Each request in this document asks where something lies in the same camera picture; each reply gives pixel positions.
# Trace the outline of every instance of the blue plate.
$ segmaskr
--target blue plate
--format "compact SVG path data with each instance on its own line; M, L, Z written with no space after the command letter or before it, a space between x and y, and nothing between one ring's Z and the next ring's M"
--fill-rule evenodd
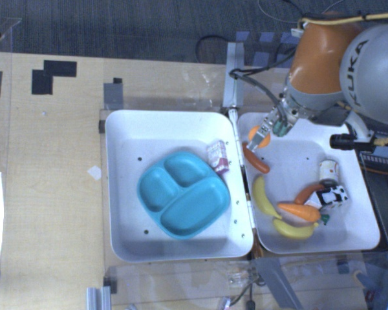
M230 204L226 184L190 152L171 154L145 171L138 198L158 226L176 239L203 231Z

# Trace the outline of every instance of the yellow banana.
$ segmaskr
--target yellow banana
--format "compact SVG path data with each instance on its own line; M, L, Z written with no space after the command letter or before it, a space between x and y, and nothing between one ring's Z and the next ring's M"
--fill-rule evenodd
M253 198L258 208L263 213L279 218L280 220L282 219L282 216L277 213L277 211L274 209L273 205L267 198L266 192L264 191L263 176L257 177L257 179L253 183Z
M310 238L313 235L315 227L317 227L319 224L313 223L309 226L295 227L287 224L283 220L274 219L273 225L277 232L283 236L286 236L287 238L304 240Z

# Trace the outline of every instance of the dark floor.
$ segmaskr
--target dark floor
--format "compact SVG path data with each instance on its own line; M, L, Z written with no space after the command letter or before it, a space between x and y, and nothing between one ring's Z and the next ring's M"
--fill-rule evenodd
M293 1L305 12L322 12L338 0ZM262 0L262 6L280 19L299 17L280 0ZM334 9L387 12L388 0L346 0ZM22 19L16 52L210 63L224 62L219 52L225 44L210 39L216 52L207 56L202 42L196 57L202 36L251 41L261 32L289 32L292 26L263 15L257 0L0 0L0 16Z

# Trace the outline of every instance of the sausage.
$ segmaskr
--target sausage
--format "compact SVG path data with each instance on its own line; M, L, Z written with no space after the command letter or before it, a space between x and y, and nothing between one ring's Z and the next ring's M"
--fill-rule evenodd
M323 186L321 183L309 185L308 187L300 191L300 193L296 196L294 203L304 204L308 200L309 196L312 195L313 192L322 191L324 189L325 189L325 186Z
M242 144L244 156L246 159L250 162L251 165L253 165L257 170L259 170L262 173L269 173L270 167L263 163L259 158L250 150L247 148L247 143Z

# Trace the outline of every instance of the orange fruit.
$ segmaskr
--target orange fruit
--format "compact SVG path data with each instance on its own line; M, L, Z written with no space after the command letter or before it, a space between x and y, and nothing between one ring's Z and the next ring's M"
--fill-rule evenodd
M251 141L254 135L256 134L257 130L259 130L260 125L256 125L253 127L250 132L248 133L248 141ZM270 133L267 134L265 139L263 139L262 142L257 146L257 148L263 148L266 147L270 143Z

